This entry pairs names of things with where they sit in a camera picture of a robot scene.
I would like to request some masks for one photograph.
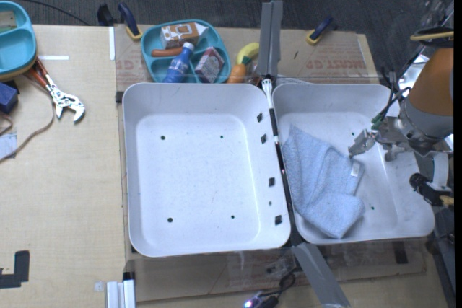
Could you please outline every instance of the brown cord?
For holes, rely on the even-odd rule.
[[[35,87],[37,87],[41,92],[47,94],[48,96],[48,92],[45,92],[45,90],[43,90],[41,87],[38,86],[38,84],[36,83],[32,83]],[[42,128],[39,128],[38,130],[32,132],[23,142],[21,145],[19,145],[14,151],[12,151],[11,153],[7,154],[6,156],[0,158],[0,163],[2,163],[4,160],[10,158],[11,156],[14,156],[15,154],[19,153],[25,146],[26,144],[32,140],[32,138],[34,136],[37,136],[39,135],[40,133],[44,132],[44,131],[47,131],[53,121],[54,121],[54,118],[55,118],[55,112],[54,112],[54,109],[53,109],[53,104],[51,105],[51,119],[50,121],[44,125]],[[3,135],[5,132],[7,132],[10,128],[13,127],[13,119],[11,118],[11,116],[5,114],[5,113],[1,113],[1,117],[5,120],[7,120],[9,122],[9,125],[6,127],[6,128],[3,128],[1,131],[0,131],[0,136]]]

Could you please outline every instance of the towel tag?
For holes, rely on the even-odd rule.
[[[361,164],[359,162],[353,162],[352,172],[350,173],[350,175],[353,177],[358,177],[360,168],[361,168]]]

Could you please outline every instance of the sponge in teal bowl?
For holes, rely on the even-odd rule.
[[[17,90],[0,82],[0,112],[10,113],[17,103]]]

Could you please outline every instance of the pliers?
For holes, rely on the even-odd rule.
[[[78,97],[67,94],[58,89],[39,58],[37,58],[33,66],[29,69],[29,71],[27,71],[27,74],[29,77],[35,79],[42,87],[48,90],[53,98],[56,116],[58,118],[61,118],[64,108],[69,108],[75,112],[74,123],[82,119],[85,113],[85,106],[83,103]]]

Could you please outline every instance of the blue bottle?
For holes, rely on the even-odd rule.
[[[193,44],[184,43],[181,53],[174,57],[172,63],[170,63],[170,67],[168,67],[167,74],[162,82],[182,82],[185,73],[189,69],[189,59],[193,51]]]

